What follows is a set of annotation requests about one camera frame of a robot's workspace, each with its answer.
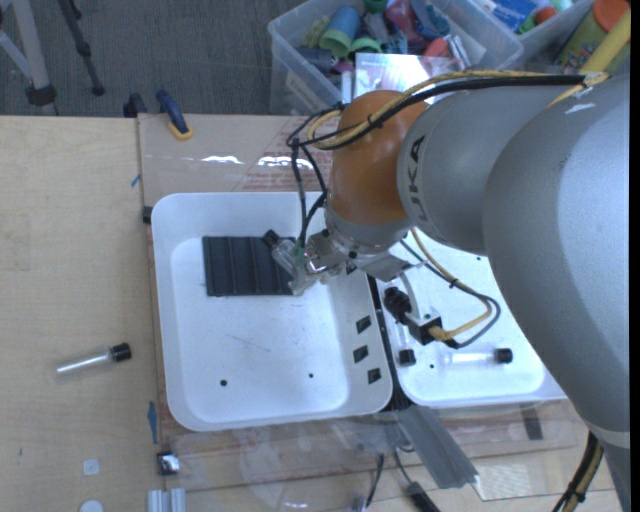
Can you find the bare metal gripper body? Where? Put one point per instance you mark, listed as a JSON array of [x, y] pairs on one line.
[[332, 252]]

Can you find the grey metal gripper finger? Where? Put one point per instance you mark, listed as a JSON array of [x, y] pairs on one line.
[[332, 272], [304, 284]]

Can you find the clear bottle with black cap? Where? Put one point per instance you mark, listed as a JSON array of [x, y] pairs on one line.
[[90, 362], [286, 252], [475, 357], [406, 352]]

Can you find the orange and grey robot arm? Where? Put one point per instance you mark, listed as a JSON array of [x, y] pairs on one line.
[[525, 190]]

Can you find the black ribbed rectangular mat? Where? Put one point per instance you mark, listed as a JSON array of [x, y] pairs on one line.
[[240, 267]]

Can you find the white plastic tray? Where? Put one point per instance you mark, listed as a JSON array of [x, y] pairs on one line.
[[475, 382], [260, 350]]

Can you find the clear plastic storage bin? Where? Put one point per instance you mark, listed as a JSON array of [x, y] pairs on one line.
[[320, 45], [575, 30]]

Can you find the black cylinder on white bracket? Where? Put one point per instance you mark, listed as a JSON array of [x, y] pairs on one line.
[[422, 325]]

